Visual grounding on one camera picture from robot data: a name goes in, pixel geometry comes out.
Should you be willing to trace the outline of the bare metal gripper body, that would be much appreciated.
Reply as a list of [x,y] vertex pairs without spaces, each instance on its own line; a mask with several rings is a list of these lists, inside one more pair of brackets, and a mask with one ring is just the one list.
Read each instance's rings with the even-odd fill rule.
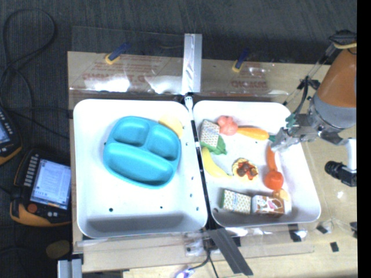
[[291,114],[285,129],[285,145],[291,146],[301,142],[312,142],[317,138],[334,145],[345,145],[347,138],[341,138],[343,129],[324,121],[317,114]]

